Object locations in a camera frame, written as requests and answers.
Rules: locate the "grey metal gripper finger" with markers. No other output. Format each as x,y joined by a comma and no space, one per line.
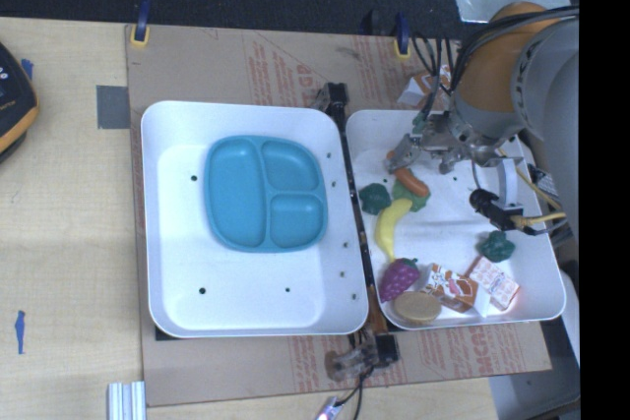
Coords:
402,153
451,163

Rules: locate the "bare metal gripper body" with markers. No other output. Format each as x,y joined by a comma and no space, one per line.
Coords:
450,138

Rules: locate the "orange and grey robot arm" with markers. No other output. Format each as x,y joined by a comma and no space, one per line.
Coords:
536,78

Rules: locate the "orange carrot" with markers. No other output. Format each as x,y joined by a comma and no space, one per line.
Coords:
412,181

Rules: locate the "green lettuce leaf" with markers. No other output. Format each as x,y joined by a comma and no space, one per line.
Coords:
417,202

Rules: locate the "green broccoli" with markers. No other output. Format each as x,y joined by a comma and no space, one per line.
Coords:
496,247
375,198

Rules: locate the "orange and white carton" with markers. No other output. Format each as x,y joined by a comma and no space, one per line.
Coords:
455,291
418,91
496,282

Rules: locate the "thin black and white rod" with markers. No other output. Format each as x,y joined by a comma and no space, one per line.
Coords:
352,192

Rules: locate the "yellow banana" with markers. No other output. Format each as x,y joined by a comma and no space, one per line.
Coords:
390,223

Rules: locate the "white plastic tray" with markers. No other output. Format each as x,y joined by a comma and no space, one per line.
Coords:
443,236
246,295

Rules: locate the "purple grapes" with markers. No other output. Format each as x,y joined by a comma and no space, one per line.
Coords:
397,281

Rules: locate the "tan round biscuit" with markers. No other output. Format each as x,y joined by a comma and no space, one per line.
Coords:
417,308

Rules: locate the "blue divided plate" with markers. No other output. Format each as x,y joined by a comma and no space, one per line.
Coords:
236,197

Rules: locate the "brown cardboard board red print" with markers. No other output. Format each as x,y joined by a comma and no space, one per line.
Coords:
221,64

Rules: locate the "black cylinder on white bracket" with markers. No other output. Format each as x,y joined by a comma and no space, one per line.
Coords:
494,210

